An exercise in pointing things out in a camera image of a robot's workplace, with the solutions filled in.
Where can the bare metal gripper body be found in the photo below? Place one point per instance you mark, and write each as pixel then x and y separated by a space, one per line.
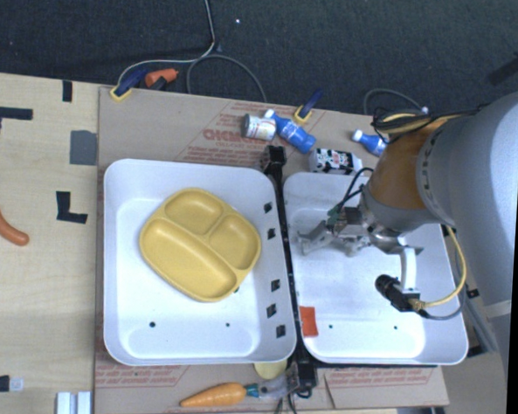
pixel 354 225

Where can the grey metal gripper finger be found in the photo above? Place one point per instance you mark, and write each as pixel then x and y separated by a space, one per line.
pixel 316 237
pixel 355 248

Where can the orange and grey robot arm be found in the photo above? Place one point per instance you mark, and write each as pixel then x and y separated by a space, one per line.
pixel 470 179

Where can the thin black rod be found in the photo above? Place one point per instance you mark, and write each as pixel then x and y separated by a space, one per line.
pixel 284 221

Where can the white plastic tray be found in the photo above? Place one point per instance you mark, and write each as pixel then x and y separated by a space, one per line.
pixel 181 328
pixel 357 313

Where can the white carton black cow print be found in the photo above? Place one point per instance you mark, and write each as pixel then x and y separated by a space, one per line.
pixel 334 161

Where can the blue bottle white cap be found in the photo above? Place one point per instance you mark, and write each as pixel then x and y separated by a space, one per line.
pixel 371 142
pixel 295 133

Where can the red flat square piece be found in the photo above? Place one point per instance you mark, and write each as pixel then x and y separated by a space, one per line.
pixel 308 322

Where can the yellow divided plate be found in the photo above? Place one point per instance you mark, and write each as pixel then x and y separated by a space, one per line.
pixel 195 246

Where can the small white can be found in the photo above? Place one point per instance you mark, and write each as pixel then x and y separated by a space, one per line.
pixel 258 127

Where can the pale yellow round thing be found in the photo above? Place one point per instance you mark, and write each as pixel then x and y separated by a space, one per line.
pixel 270 368

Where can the orange carrot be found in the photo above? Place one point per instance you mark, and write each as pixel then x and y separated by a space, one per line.
pixel 219 395

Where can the brown cardboard board red print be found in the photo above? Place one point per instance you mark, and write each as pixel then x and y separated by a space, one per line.
pixel 150 125

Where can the orange sausage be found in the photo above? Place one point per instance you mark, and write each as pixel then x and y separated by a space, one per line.
pixel 4 227

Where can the black cylinder on white bracket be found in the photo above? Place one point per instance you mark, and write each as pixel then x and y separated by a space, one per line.
pixel 396 291

